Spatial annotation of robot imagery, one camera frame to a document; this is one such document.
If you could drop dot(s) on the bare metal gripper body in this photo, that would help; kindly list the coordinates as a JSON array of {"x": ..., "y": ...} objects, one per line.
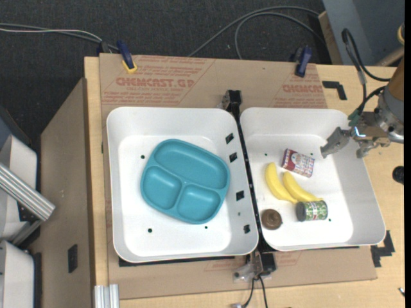
[{"x": 374, "y": 127}]

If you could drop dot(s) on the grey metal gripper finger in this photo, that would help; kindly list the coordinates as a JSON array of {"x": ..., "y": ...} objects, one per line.
[
  {"x": 334, "y": 142},
  {"x": 364, "y": 149}
]

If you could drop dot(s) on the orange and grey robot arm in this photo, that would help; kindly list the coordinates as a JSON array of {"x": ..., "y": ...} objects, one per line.
[{"x": 396, "y": 85}]

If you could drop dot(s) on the red and white carton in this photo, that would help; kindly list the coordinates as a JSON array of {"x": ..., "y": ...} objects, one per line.
[{"x": 297, "y": 163}]

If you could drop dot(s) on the yellow banana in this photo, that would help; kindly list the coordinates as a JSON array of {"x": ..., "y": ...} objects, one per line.
[
  {"x": 293, "y": 186},
  {"x": 273, "y": 181}
]

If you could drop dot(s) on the white plastic tray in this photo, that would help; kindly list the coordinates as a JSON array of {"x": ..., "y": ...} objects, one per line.
[
  {"x": 135, "y": 236},
  {"x": 350, "y": 210}
]

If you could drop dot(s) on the green can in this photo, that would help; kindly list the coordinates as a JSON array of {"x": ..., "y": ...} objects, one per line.
[{"x": 313, "y": 210}]

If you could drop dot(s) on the blue divided plate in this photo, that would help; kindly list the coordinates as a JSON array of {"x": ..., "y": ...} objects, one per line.
[{"x": 186, "y": 162}]

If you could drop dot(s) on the brown cardboard board, red print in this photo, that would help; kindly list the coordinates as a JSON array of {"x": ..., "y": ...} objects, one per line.
[{"x": 180, "y": 82}]

